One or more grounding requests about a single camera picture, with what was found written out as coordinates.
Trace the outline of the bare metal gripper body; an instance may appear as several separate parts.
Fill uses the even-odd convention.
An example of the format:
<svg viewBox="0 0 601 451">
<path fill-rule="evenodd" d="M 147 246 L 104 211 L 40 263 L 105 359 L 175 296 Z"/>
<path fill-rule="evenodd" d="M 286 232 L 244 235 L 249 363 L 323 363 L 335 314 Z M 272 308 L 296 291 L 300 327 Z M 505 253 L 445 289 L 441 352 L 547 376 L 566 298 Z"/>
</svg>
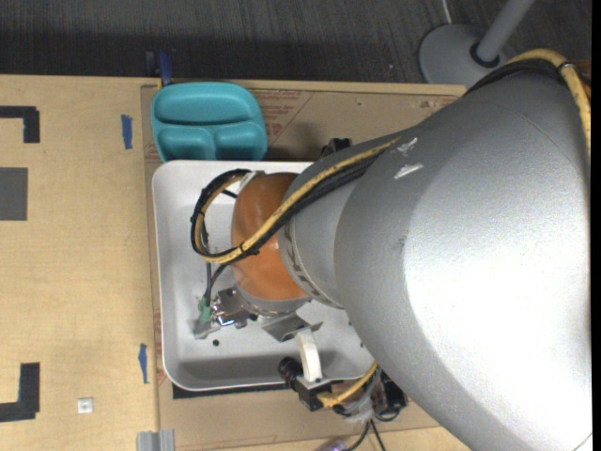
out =
<svg viewBox="0 0 601 451">
<path fill-rule="evenodd" d="M 240 329 L 249 320 L 255 320 L 276 341 L 286 342 L 301 331 L 316 332 L 322 327 L 322 322 L 311 324 L 298 315 L 306 303 L 306 297 L 267 300 L 253 297 L 241 288 L 227 288 L 217 293 L 210 307 L 210 323 L 212 328 L 234 325 Z"/>
</svg>

